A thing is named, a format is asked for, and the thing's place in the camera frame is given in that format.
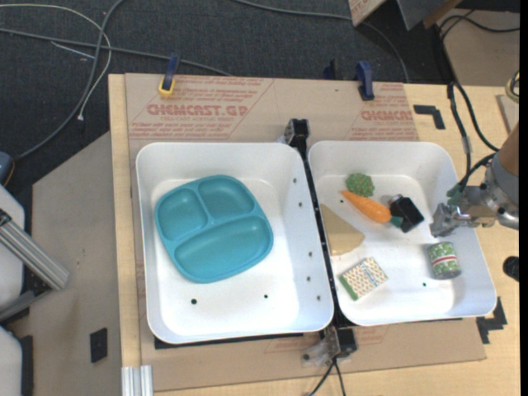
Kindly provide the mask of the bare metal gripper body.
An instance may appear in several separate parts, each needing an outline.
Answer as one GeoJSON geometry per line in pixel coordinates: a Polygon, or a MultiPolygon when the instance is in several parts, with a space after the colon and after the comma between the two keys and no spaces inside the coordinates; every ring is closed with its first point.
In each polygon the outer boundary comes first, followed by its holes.
{"type": "Polygon", "coordinates": [[[501,166],[488,167],[478,186],[465,188],[459,208],[471,224],[490,227],[498,222],[519,229],[519,177],[501,166]]]}

